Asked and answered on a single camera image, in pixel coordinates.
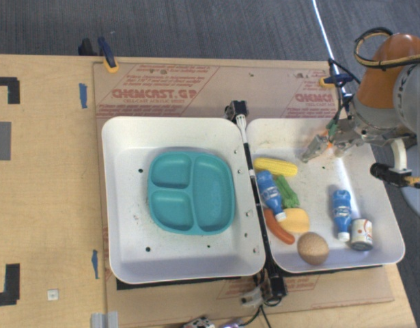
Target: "yellow toy food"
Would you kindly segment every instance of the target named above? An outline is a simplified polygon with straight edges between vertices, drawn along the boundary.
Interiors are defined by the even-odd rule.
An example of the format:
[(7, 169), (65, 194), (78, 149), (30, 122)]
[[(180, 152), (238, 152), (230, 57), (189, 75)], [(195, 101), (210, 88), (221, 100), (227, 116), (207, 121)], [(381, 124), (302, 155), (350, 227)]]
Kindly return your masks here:
[(295, 164), (274, 158), (256, 158), (253, 161), (253, 168), (256, 170), (268, 170), (272, 175), (276, 176), (290, 177), (298, 173), (298, 167)]
[(310, 230), (310, 218), (301, 208), (284, 209), (286, 218), (279, 225), (289, 233), (306, 233)]

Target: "cardboard sheet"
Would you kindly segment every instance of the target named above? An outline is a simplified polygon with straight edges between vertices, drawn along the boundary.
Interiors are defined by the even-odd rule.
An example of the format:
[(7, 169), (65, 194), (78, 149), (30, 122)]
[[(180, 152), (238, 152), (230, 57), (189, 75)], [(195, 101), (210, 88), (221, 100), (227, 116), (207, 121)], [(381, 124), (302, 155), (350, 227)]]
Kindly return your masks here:
[[(318, 85), (328, 75), (326, 63), (279, 63), (278, 66), (195, 64), (120, 64), (115, 74), (94, 64), (105, 280), (108, 311), (118, 311), (120, 327), (186, 323), (250, 316), (253, 307), (240, 296), (253, 288), (251, 277), (198, 284), (118, 290), (109, 268), (108, 225), (102, 165), (103, 124), (119, 115), (220, 118), (232, 100), (246, 100), (248, 120), (256, 118), (331, 118), (333, 90)], [(382, 267), (334, 274), (287, 277), (288, 296), (269, 314), (363, 305), (393, 300)], [(157, 303), (163, 303), (155, 310)]]

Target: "blue plastic bottle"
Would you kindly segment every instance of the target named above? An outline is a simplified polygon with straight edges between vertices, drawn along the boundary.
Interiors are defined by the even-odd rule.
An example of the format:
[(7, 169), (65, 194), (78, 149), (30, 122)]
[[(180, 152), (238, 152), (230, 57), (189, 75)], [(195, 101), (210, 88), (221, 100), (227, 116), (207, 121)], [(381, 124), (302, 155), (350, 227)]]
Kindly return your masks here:
[(267, 207), (273, 210), (275, 219), (277, 221), (284, 220), (286, 216), (282, 207), (282, 197), (270, 171), (263, 170), (257, 174), (257, 185), (260, 197)]
[(334, 222), (337, 225), (339, 241), (347, 242), (350, 239), (349, 225), (351, 224), (351, 195), (347, 190), (340, 189), (333, 193)]

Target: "black tape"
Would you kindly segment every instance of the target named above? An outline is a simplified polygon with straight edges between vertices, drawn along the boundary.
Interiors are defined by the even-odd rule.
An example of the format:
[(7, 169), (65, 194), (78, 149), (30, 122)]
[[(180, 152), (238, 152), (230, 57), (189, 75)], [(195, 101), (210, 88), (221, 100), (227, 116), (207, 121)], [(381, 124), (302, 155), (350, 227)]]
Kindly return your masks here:
[(6, 264), (5, 285), (0, 292), (0, 306), (16, 305), (20, 299), (20, 264)]
[(20, 81), (14, 77), (0, 77), (0, 86), (8, 87), (8, 104), (20, 104)]

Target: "gray floor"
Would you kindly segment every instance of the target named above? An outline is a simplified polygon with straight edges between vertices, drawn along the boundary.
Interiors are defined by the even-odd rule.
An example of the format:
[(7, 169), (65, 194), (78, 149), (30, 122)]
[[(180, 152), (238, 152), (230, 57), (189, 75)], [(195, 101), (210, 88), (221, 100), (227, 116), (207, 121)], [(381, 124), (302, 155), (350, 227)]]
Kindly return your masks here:
[[(354, 39), (372, 27), (420, 37), (420, 0), (316, 0), (335, 59), (361, 77)], [(116, 55), (320, 60), (312, 0), (0, 0), (0, 53), (77, 55), (104, 36)], [(374, 150), (383, 163), (389, 150)], [(420, 327), (420, 218), (387, 187), (406, 243), (398, 264)]]

